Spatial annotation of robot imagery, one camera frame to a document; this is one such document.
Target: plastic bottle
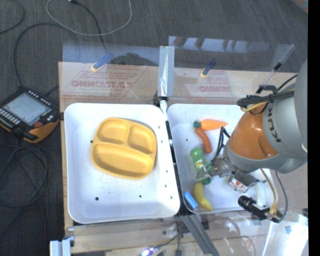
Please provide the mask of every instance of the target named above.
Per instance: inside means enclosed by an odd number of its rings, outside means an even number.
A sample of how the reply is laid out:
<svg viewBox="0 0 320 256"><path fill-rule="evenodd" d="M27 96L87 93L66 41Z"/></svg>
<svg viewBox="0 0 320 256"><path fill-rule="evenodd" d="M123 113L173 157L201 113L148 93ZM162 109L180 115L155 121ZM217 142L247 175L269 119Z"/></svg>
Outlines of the plastic bottle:
<svg viewBox="0 0 320 256"><path fill-rule="evenodd" d="M190 155L193 159L194 167L196 173L198 174L202 167L206 168L206 160L204 157L204 152L200 147L194 148L190 151ZM205 178L202 180L203 185L207 185L211 183L211 179Z"/></svg>

